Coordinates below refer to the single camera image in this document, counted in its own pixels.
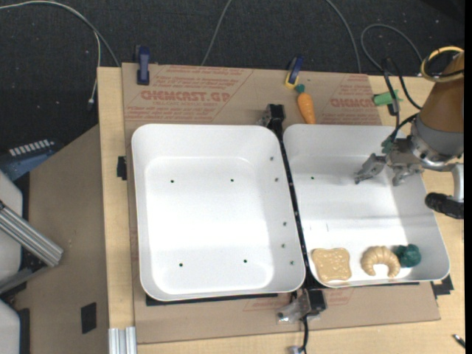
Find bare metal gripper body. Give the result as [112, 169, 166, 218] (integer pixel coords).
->
[384, 136, 463, 173]

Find white plastic tray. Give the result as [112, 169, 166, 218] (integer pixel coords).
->
[282, 123, 451, 289]
[131, 123, 308, 303]

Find green toy broccoli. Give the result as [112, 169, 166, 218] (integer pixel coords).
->
[392, 243, 423, 269]

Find thin black rod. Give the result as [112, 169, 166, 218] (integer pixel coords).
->
[275, 126, 313, 291]

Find beige toy croissant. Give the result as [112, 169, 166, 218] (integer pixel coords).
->
[360, 245, 402, 278]

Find orange toy carrot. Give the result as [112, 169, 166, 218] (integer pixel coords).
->
[294, 83, 318, 125]

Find tan toy bread slice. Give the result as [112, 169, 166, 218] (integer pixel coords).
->
[310, 247, 353, 284]

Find brown cardboard board red print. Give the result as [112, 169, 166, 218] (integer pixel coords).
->
[121, 62, 442, 344]

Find black cylinder on white bracket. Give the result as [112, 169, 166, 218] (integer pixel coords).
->
[424, 162, 465, 220]

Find black block with thin wires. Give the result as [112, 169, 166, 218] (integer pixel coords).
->
[259, 103, 286, 129]
[277, 288, 328, 325]

